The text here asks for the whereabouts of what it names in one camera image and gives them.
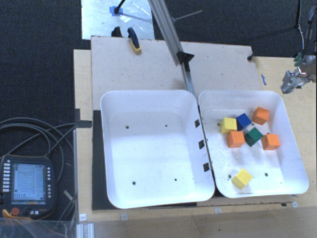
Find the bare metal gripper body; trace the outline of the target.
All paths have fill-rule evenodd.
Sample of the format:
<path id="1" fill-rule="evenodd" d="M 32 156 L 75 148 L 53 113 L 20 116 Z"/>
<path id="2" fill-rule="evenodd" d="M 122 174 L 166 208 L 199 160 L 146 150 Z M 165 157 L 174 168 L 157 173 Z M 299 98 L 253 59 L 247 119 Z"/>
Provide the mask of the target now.
<path id="1" fill-rule="evenodd" d="M 300 56 L 296 62 L 296 76 L 302 80 L 317 81 L 317 56 L 304 55 Z"/>

